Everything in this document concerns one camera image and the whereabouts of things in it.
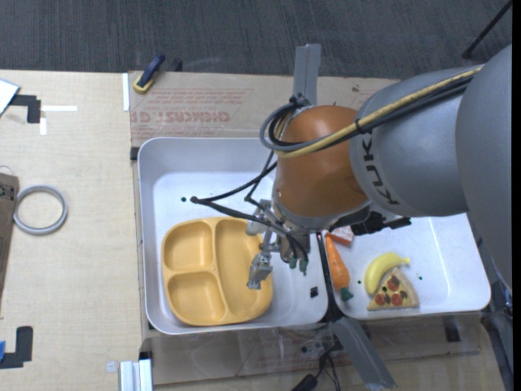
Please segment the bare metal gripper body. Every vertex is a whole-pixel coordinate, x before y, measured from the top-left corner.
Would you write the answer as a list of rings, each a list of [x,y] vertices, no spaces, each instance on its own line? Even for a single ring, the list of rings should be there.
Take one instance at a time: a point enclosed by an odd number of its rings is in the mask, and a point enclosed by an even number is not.
[[[264,223],[264,240],[260,253],[278,253],[283,261],[309,260],[309,234],[290,222],[277,209],[259,209],[257,217]]]

